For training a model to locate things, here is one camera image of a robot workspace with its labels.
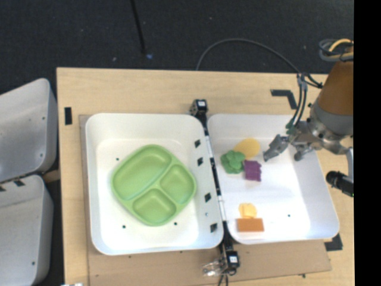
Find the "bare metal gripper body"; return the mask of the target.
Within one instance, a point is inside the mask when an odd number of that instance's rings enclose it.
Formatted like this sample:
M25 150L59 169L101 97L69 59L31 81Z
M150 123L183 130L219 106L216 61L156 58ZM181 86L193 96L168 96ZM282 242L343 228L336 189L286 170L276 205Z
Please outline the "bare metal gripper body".
M289 143L310 145L313 150L325 149L333 154L346 154L349 147L342 140L353 134L353 118L334 118L323 123L319 118L308 118L297 125L286 125Z

